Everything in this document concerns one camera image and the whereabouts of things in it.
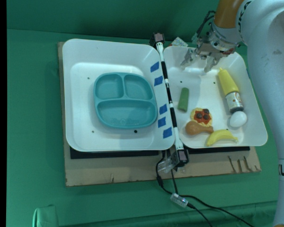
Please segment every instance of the green wall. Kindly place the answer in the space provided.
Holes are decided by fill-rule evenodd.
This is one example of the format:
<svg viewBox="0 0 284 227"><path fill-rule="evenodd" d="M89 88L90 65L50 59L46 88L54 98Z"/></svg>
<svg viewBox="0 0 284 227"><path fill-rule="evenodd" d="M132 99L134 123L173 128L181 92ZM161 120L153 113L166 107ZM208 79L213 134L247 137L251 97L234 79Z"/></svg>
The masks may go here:
<svg viewBox="0 0 284 227"><path fill-rule="evenodd" d="M187 42L219 0L7 0L7 28Z"/></svg>

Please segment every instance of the blue tape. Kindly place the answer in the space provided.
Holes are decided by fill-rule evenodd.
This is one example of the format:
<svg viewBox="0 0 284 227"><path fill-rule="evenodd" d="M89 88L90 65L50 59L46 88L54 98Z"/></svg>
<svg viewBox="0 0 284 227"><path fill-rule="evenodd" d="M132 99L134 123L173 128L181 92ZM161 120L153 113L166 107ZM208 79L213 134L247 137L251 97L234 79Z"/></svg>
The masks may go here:
<svg viewBox="0 0 284 227"><path fill-rule="evenodd" d="M155 84L154 86L160 85L163 82L163 76L160 76L158 78L155 78Z"/></svg>
<svg viewBox="0 0 284 227"><path fill-rule="evenodd" d="M164 125L166 125L166 117L163 117L163 118L158 120L158 128L160 128Z"/></svg>
<svg viewBox="0 0 284 227"><path fill-rule="evenodd" d="M164 104L163 106L161 106L161 107L159 108L159 113L160 113L160 114L163 114L163 113L165 113L165 112L167 112L167 105L166 105L166 104Z"/></svg>
<svg viewBox="0 0 284 227"><path fill-rule="evenodd" d="M172 130L171 130L171 127L169 127L167 130L164 130L163 131L163 139L169 137L172 135Z"/></svg>
<svg viewBox="0 0 284 227"><path fill-rule="evenodd" d="M151 72L155 71L159 69L159 62L156 62L154 63L152 66L151 66Z"/></svg>

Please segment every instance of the toy food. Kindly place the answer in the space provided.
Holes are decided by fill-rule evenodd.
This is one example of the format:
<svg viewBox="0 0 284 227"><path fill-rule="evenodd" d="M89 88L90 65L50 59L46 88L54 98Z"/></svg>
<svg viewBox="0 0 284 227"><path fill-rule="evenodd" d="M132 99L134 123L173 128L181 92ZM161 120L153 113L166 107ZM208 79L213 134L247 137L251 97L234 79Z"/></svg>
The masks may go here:
<svg viewBox="0 0 284 227"><path fill-rule="evenodd" d="M243 110L239 89L227 70L220 68L218 72L219 81L225 95L230 113Z"/></svg>
<svg viewBox="0 0 284 227"><path fill-rule="evenodd" d="M187 112L188 97L189 97L189 89L186 87L183 87L181 89L180 99L179 99L179 103L177 107L179 110L183 110L184 112Z"/></svg>
<svg viewBox="0 0 284 227"><path fill-rule="evenodd" d="M231 115L230 125L231 127L241 127L247 122L247 116L243 111L236 111Z"/></svg>
<svg viewBox="0 0 284 227"><path fill-rule="evenodd" d="M204 127L210 127L212 125L212 115L207 108L195 108L190 113L190 119Z"/></svg>
<svg viewBox="0 0 284 227"><path fill-rule="evenodd" d="M207 108L195 108L190 113L191 121L185 126L186 133L189 135L201 132L212 133L212 115Z"/></svg>
<svg viewBox="0 0 284 227"><path fill-rule="evenodd" d="M217 130L210 134L210 136L207 138L207 146L211 146L218 140L225 140L225 139L231 139L238 141L237 137L234 137L232 133L229 130Z"/></svg>
<svg viewBox="0 0 284 227"><path fill-rule="evenodd" d="M186 130L187 134L195 135L195 134L199 134L201 132L212 133L213 127L212 126L204 127L204 126L198 124L195 121L189 121L185 126L185 130Z"/></svg>

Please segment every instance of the clear plastic connector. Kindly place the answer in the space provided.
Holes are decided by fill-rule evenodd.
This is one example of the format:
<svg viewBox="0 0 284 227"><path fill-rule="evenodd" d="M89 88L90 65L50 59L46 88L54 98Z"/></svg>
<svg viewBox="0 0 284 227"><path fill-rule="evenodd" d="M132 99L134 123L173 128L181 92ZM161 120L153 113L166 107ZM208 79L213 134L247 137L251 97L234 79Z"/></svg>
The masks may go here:
<svg viewBox="0 0 284 227"><path fill-rule="evenodd" d="M181 207L185 208L188 204L188 201L185 198L182 198L176 193L173 193L170 197L170 200L175 202L176 204L180 205Z"/></svg>
<svg viewBox="0 0 284 227"><path fill-rule="evenodd" d="M170 157L168 157L164 161L161 161L158 164L158 172L163 171L165 173L168 173L172 168L174 168L179 163L180 159L177 152L175 151Z"/></svg>

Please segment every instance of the wire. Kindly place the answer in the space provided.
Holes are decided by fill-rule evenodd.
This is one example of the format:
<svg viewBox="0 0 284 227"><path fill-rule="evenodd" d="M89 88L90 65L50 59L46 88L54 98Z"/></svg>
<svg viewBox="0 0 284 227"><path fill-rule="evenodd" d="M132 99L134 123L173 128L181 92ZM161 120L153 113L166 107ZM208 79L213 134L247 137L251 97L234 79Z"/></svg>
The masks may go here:
<svg viewBox="0 0 284 227"><path fill-rule="evenodd" d="M162 180L161 176L160 176L159 173L158 173L158 165L159 165L159 163L160 163L161 161L163 161L164 157L165 157L165 151L162 151L162 158L161 158L161 160L156 164L157 181L158 181L159 186L160 186L165 192L167 192L167 193L169 193L170 195L172 195L172 192L170 192L170 191L168 191L168 190L166 190L166 189L164 188L163 180ZM178 193L178 189L177 189L175 177L174 177L174 174L173 174L173 170L171 170L171 175L172 175L172 179L173 179L175 191L176 191L176 194L177 194L177 193ZM196 210L196 211L206 220L206 222L209 224L209 226L212 227L211 222L208 220L208 218L206 218L206 216L205 216L200 210L198 210L198 209L197 209L194 205L192 205L191 203L188 203L187 206L190 207L190 208L192 208L192 209L194 209L194 210Z"/></svg>
<svg viewBox="0 0 284 227"><path fill-rule="evenodd" d="M170 192L170 191L168 191L168 190L166 190L166 189L164 188L163 180L162 180L161 176L160 176L159 173L158 173L158 165L159 165L159 163L160 163L161 161L164 160L164 158L165 158L165 151L162 151L162 159L156 164L157 181L158 181L159 186L160 186L165 192L167 192L167 193L169 193L169 194L172 194L172 192ZM174 187L175 187L176 194L178 194L178 188L177 188L176 180L175 180L175 177L174 177L174 174L173 174L173 170L171 170L171 176L172 176L172 180L173 180L173 184L174 184ZM200 200L199 198L197 198L197 197L195 197L195 196L193 196L193 195L180 195L180 194L179 194L179 196L181 196L181 197L183 197L183 198L193 198L193 199L197 200L199 203L203 204L203 205L206 206L206 207L209 207L209 208L211 208L211 209L220 210L220 211L222 211L222 212L225 212L225 213L227 213L227 214L229 214L229 215L235 217L236 219L238 219L238 220L244 222L246 225L248 225L248 226L250 226L250 227L254 227L253 225L251 225L250 223L248 223L248 222L246 222L245 220L241 219L240 217L238 217L238 216L236 216L236 215L234 215L234 214L232 214L232 213L230 213L230 212L228 212L228 211L226 211L226 210L224 210L224 209L222 209L222 208L218 208L218 207L215 207L215 206L211 206L211 205L209 205L209 204L203 202L202 200ZM200 210L198 210L198 209L197 209L194 205L192 205L191 203L188 203L187 206L190 207L190 208L192 208L192 209L195 209L195 210L206 220L206 222L212 227L212 224L210 223L210 221L206 218L206 216L205 216Z"/></svg>
<svg viewBox="0 0 284 227"><path fill-rule="evenodd" d="M190 207L191 209L196 210L196 211L206 220L206 222L208 223L208 225L209 225L210 227L213 227L213 225L212 225L211 222L208 220L208 218L207 218L199 209L197 209L197 208L196 208L194 205L192 205L191 203L188 203L187 206Z"/></svg>
<svg viewBox="0 0 284 227"><path fill-rule="evenodd" d="M175 187L175 193L178 194L178 188L177 188L177 185L176 185L176 181L175 181L173 170L171 170L171 175L172 175L172 181L173 181L174 187Z"/></svg>
<svg viewBox="0 0 284 227"><path fill-rule="evenodd" d="M204 203L202 200L198 199L198 198L195 197L195 196L192 196L192 195L181 195L181 197L183 197L183 198L193 198L193 199L197 200L199 203L203 204L204 206L207 206L207 207L209 207L209 208L211 208L211 209L220 210L220 211L222 211L222 212L225 212L225 213L227 213L227 214L229 214L229 215L235 217L236 219L238 219L238 220L244 222L244 223L247 224L248 226L254 227L253 225L251 225L250 223L248 223L248 222L246 222L245 220L241 219L240 217L238 217L238 216L236 216L236 215L234 215L234 214L232 214L232 213L230 213L230 212L228 212L228 211L226 211L226 210L224 210L224 209L222 209L222 208L218 208L218 207L215 207L215 206L211 206L211 205L209 205L209 204L207 204L207 203Z"/></svg>
<svg viewBox="0 0 284 227"><path fill-rule="evenodd" d="M205 23L206 23L208 20L210 20L211 18L214 17L214 15L212 15L212 16L209 17L210 13L215 13L215 11L210 10L210 11L207 12L205 18L203 19L202 24L201 24L201 25L199 26L199 28L197 29L197 32L196 32L196 33L197 33L197 38L199 38L200 33L201 33L201 31L202 31L202 29L203 29Z"/></svg>

